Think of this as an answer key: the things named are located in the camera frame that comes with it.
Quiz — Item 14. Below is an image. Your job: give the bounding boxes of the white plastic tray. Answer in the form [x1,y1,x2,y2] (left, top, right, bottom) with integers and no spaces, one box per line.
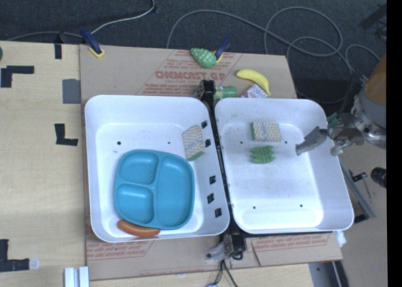
[214,97,356,235]
[84,94,231,244]

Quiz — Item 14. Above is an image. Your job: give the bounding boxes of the pink and white carton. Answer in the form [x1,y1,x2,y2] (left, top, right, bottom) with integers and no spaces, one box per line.
[241,84,269,99]

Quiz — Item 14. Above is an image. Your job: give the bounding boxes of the black block with thin wires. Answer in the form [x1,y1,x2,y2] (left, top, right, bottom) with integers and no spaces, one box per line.
[204,231,248,263]
[192,79,218,100]

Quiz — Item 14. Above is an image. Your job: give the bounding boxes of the brown cardboard board red print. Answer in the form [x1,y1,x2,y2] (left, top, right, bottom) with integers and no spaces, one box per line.
[79,43,344,281]

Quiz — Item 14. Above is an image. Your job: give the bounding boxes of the beige and green carton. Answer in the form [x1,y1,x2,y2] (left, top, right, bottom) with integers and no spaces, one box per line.
[181,124,207,162]
[249,121,283,143]

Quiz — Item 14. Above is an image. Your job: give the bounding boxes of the yellow banana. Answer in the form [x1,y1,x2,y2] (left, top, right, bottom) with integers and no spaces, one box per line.
[236,68,272,97]

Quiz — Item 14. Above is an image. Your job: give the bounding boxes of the green pea pods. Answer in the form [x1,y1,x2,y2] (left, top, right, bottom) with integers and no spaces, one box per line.
[248,144,277,165]

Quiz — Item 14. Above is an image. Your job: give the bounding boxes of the blue divided plate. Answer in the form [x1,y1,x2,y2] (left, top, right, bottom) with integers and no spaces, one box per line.
[113,149,197,231]

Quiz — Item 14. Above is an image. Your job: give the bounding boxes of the black cylinder on white bracket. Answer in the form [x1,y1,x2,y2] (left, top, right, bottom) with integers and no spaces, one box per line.
[369,167,388,188]

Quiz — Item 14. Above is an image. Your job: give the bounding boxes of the green grapes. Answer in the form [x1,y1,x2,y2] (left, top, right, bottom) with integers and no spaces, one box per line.
[190,47,219,69]

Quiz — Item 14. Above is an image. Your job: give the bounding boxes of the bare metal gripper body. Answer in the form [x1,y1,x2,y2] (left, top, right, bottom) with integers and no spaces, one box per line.
[327,103,388,150]

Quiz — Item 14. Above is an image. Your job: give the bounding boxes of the orange sausage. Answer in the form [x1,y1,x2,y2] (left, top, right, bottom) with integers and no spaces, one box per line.
[116,219,162,239]

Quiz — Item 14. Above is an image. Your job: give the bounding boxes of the green bottle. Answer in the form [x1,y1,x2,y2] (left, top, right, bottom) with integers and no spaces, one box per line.
[213,85,238,102]

